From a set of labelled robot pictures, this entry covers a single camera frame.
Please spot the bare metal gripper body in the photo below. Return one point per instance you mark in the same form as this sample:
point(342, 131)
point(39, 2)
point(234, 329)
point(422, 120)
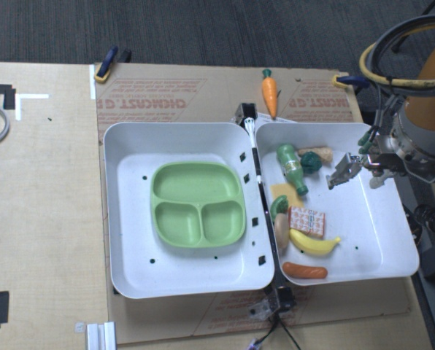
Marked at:
point(385, 159)

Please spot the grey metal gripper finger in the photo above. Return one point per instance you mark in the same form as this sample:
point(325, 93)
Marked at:
point(339, 173)
point(357, 164)

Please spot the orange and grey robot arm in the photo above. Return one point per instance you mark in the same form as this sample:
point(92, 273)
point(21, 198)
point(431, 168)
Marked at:
point(427, 104)

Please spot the tan bread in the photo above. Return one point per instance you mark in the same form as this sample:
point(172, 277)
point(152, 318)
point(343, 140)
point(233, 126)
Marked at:
point(325, 154)

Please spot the green broccoli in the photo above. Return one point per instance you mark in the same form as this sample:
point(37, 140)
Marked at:
point(311, 162)

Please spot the green plastic bottle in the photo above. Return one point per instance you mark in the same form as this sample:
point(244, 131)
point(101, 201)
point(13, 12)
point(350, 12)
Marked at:
point(291, 166)

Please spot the orange and white carton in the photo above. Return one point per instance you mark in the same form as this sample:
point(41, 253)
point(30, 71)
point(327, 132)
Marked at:
point(307, 221)

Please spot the yellow cheese slice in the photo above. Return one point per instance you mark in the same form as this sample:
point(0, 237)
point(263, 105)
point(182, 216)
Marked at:
point(280, 190)

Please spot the white plastic tray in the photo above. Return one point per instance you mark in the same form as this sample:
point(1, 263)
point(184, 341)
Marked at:
point(367, 232)
point(130, 232)

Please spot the yellow banana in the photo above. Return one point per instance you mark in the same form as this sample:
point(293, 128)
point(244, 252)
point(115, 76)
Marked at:
point(312, 246)

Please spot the beige oval toy food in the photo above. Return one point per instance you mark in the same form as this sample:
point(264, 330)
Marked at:
point(281, 230)

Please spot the thin black and white rod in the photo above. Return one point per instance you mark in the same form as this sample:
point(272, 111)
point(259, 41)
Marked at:
point(255, 159)

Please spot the orange sausage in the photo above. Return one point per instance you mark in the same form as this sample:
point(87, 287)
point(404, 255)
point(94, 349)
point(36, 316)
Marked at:
point(305, 270)

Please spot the orange carrot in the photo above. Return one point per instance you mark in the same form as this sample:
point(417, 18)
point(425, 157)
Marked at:
point(270, 93)

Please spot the green divided plate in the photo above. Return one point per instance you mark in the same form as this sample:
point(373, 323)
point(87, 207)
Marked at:
point(197, 181)

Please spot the brown cardboard board red print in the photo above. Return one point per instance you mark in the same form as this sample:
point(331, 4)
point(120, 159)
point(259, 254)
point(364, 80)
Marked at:
point(159, 97)

